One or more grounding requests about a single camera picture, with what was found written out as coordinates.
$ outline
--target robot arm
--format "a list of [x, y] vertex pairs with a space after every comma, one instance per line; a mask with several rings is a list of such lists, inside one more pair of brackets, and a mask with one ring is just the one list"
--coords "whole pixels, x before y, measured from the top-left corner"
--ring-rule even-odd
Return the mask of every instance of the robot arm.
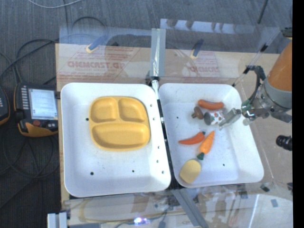
[[260, 86], [259, 93], [250, 103], [248, 100], [244, 103], [242, 112], [249, 121], [271, 115], [283, 122], [292, 122], [292, 116], [286, 113], [292, 109], [292, 40]]

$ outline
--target toy carrot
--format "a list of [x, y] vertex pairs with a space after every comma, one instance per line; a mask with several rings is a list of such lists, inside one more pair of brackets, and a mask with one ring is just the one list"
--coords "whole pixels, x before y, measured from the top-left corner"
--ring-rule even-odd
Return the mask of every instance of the toy carrot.
[[191, 145], [191, 144], [199, 143], [199, 142], [203, 141], [204, 139], [205, 139], [205, 132], [199, 132], [192, 138], [179, 140], [179, 143]]
[[200, 154], [197, 156], [198, 159], [203, 160], [204, 155], [210, 151], [213, 144], [214, 134], [215, 131], [209, 133], [209, 135], [205, 138], [205, 140], [200, 144], [199, 146]]

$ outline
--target gray floor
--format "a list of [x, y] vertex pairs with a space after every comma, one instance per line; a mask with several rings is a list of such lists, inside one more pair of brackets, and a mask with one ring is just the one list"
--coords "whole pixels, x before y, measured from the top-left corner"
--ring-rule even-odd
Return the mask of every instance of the gray floor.
[[[76, 0], [31, 0], [45, 7], [56, 7]], [[88, 25], [122, 27], [132, 29], [159, 28], [161, 19], [218, 22], [228, 24], [256, 25], [265, 0], [83, 0], [69, 6], [48, 9], [28, 0], [0, 0], [0, 85], [13, 101], [16, 85], [12, 67], [14, 65], [22, 79], [35, 84], [55, 84], [55, 47], [50, 43], [28, 54], [49, 39], [60, 36], [60, 28], [85, 28]], [[280, 29], [292, 27], [293, 0], [269, 0], [260, 21], [267, 27]], [[284, 45], [276, 46], [280, 53]], [[60, 180], [57, 136], [52, 140], [38, 138], [23, 146], [14, 121], [0, 127], [1, 147], [5, 146], [9, 157], [22, 155], [18, 171], [35, 175], [34, 157], [38, 167], [51, 161], [44, 170], [50, 175], [30, 178], [7, 168], [5, 158], [0, 155], [0, 227], [46, 227], [46, 214], [60, 211]]]

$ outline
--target transparent plastic stand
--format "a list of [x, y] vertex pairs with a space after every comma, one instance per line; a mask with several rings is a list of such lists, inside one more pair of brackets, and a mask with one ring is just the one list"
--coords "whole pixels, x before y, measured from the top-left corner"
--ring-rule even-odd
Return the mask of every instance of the transparent plastic stand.
[[[60, 37], [57, 45], [59, 92], [71, 82], [151, 86], [152, 80], [157, 79], [162, 86], [167, 83], [233, 85], [238, 81], [235, 88], [242, 102], [251, 95], [255, 85], [253, 73], [242, 75], [246, 66], [261, 65], [267, 74], [280, 49], [288, 43], [278, 28], [168, 19], [161, 20], [160, 28], [152, 30], [74, 27], [73, 33], [62, 29]], [[284, 156], [288, 163], [292, 163], [292, 156], [275, 147], [273, 139], [267, 139], [265, 131], [272, 124], [277, 124], [275, 131], [281, 132], [272, 131], [271, 135], [291, 134], [291, 125], [286, 127], [276, 119], [259, 119], [248, 126], [264, 168], [259, 182], [184, 188], [171, 174], [171, 185], [163, 191], [81, 199], [70, 196], [62, 184], [67, 222], [70, 227], [86, 223], [100, 227], [140, 224], [161, 227], [164, 223], [165, 227], [193, 227], [197, 224], [187, 215], [189, 210], [185, 210], [174, 195], [174, 191], [183, 190], [201, 213], [205, 227], [256, 227], [262, 219], [262, 207], [268, 206], [269, 215], [263, 217], [264, 224], [272, 222], [275, 215], [277, 227], [292, 227], [291, 192], [285, 180], [277, 177], [272, 169], [273, 155], [278, 160]], [[289, 211], [282, 221], [275, 208], [284, 205]]]

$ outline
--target small blue light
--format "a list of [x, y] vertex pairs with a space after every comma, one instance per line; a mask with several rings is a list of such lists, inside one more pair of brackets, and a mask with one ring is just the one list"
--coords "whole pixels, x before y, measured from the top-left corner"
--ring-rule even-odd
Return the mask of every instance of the small blue light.
[[141, 217], [136, 217], [134, 219], [134, 224], [135, 225], [146, 225], [149, 224], [150, 221], [147, 218], [141, 218]]

